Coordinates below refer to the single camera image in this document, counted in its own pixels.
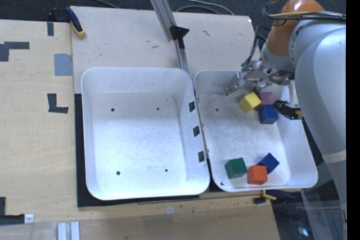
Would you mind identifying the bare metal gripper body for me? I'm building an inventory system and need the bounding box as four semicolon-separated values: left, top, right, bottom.
237;60;295;88

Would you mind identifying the pink cube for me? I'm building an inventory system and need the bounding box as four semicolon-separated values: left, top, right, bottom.
259;92;275;106

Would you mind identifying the yellow cube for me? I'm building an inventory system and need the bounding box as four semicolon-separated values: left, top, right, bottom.
238;92;262;114

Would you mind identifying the blue cube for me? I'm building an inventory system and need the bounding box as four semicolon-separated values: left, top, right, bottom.
258;104;280;125
256;152;281;175

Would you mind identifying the white plastic tray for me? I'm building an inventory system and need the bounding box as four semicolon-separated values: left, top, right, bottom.
193;69;319;193
80;66;211;202

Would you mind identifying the green cube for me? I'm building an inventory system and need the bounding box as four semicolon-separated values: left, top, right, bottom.
224;157;248;180

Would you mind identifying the orange cube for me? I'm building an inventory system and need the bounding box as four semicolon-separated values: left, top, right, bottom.
246;165;268;185

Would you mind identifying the pale wood board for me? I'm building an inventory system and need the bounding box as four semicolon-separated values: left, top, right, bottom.
69;5;264;97

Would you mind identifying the black cylinder on white bracket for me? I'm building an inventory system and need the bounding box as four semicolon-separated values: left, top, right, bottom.
273;84;304;121

